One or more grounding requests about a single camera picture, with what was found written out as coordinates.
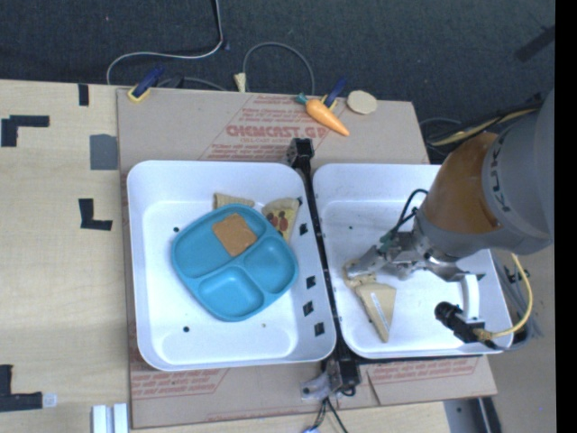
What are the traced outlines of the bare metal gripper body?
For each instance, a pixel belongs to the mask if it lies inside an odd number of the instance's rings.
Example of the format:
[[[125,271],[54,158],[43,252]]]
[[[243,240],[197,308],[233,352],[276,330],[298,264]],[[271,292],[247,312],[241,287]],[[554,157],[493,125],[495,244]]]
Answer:
[[[381,268],[389,273],[390,262],[420,262],[420,271],[433,273],[443,281],[456,282],[472,275],[477,281],[485,277],[484,272],[472,272],[457,265],[456,259],[443,257],[428,246],[426,239],[415,232],[388,231],[380,239],[380,252],[386,256]]]

